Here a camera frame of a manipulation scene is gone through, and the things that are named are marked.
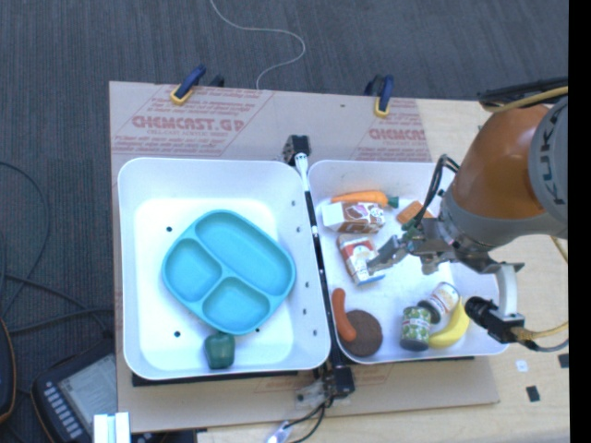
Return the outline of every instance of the black fabric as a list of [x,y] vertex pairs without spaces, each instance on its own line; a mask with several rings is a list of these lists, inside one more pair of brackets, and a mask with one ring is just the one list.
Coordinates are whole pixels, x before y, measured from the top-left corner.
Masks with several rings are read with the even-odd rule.
[[[393,74],[393,95],[474,100],[479,92],[565,77],[569,0],[214,0],[233,22],[290,30],[307,52],[262,89],[362,94]],[[286,34],[237,30],[208,0],[0,0],[0,162],[25,171],[49,206],[49,234],[30,277],[92,307],[113,303],[110,80],[180,83],[199,63],[226,87],[254,88],[296,57]],[[23,174],[0,165],[4,269],[27,275],[43,244],[44,208]],[[19,283],[7,278],[4,310]],[[3,315],[9,329],[78,306],[30,285]],[[112,315],[101,313],[112,329]],[[91,317],[13,336],[18,386],[102,336]],[[0,441],[44,441],[30,400]]]

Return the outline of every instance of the yellow banana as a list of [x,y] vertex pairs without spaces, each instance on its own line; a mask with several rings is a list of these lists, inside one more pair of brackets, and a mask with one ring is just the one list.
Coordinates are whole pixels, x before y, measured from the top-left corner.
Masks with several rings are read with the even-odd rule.
[[462,297],[452,311],[450,321],[445,328],[432,333],[428,345],[432,348],[447,348],[458,342],[465,335],[470,325],[470,317],[465,313]]

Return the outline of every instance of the cardboard sheet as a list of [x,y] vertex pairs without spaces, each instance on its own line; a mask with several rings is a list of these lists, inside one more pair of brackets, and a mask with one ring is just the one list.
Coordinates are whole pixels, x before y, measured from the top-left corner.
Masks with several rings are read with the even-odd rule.
[[[282,421],[305,414],[296,375],[134,386],[122,353],[121,245],[116,177],[137,157],[278,160],[291,135],[309,136],[310,163],[323,160],[431,162],[416,101],[391,99],[373,113],[372,97],[197,87],[181,107],[175,85],[111,82],[111,151],[118,410],[133,432]],[[331,415],[493,403],[499,396],[486,357],[355,365],[356,391]]]

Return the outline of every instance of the yellow clamp pad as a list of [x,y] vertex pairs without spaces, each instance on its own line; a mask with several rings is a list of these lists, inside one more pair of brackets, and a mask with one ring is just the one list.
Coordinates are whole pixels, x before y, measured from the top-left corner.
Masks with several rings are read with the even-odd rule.
[[385,118],[390,113],[390,104],[386,105],[386,110],[380,110],[380,97],[376,97],[376,103],[373,106],[374,113],[380,118]]
[[181,85],[182,84],[178,84],[175,87],[175,89],[172,92],[170,92],[170,100],[172,100],[175,105],[184,104],[188,100],[188,98],[193,94],[193,90],[189,90],[182,98],[179,99],[175,94]]

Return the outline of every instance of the blue plate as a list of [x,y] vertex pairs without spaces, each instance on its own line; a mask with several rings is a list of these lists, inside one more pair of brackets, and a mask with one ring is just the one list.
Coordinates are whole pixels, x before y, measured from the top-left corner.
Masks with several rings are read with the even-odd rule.
[[265,322],[291,291],[296,266],[258,226],[230,210],[194,221],[163,261],[168,290],[212,327],[244,335]]

